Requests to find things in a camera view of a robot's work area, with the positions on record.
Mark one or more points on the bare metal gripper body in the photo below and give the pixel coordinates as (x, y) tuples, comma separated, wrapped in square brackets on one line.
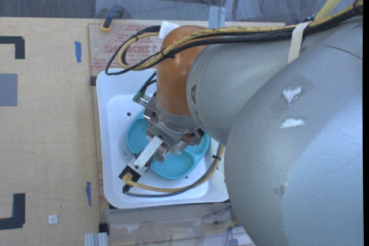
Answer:
[(170, 135)]

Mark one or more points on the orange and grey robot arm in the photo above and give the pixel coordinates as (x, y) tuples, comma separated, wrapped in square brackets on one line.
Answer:
[(259, 124)]

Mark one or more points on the blue divided plate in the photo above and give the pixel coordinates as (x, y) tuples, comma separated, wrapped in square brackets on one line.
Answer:
[(176, 167)]

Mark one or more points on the white plastic tray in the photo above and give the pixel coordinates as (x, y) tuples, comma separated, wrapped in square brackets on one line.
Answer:
[(115, 138)]

